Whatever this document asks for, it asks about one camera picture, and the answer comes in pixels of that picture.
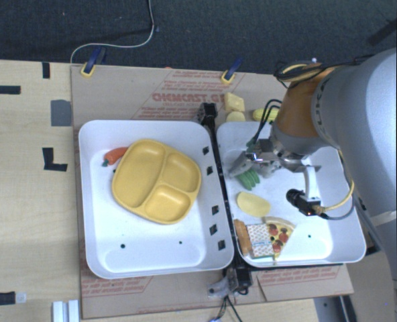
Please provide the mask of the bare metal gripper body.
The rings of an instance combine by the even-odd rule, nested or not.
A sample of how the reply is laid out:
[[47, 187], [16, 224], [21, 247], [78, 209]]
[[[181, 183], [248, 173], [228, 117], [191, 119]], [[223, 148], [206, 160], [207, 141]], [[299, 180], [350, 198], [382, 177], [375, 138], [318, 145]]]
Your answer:
[[272, 170], [279, 168], [301, 172], [308, 155], [288, 151], [278, 140], [258, 139], [247, 143], [247, 161]]

